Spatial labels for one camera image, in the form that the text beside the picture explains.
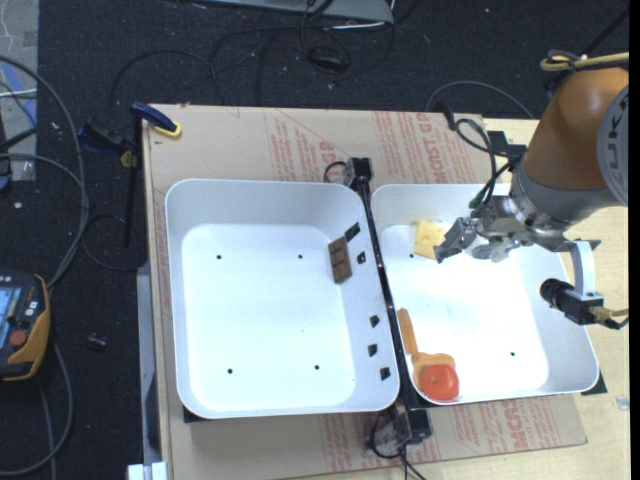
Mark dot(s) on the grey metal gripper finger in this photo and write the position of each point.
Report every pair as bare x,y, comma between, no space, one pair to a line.
452,240
492,254

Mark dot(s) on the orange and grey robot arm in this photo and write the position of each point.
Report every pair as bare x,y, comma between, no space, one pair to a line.
565,133

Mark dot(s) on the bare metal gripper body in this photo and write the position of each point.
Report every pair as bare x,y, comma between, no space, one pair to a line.
505,223

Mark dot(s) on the brown chocolate bar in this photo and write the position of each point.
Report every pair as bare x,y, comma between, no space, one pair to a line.
340,260

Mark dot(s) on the brown cardboard board red print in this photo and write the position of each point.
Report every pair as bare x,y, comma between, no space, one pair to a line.
280,138

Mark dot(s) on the yellow cheese slice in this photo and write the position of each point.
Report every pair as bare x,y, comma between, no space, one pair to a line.
427,238

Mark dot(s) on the orange toy stick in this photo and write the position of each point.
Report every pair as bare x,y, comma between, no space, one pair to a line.
407,330

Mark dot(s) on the white plastic tray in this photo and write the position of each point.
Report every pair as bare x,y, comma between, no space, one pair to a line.
260,313
490,328

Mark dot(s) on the black cylinder on white bracket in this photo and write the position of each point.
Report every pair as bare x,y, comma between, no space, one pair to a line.
570,298

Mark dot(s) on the red tomato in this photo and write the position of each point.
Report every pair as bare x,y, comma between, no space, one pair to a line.
440,383

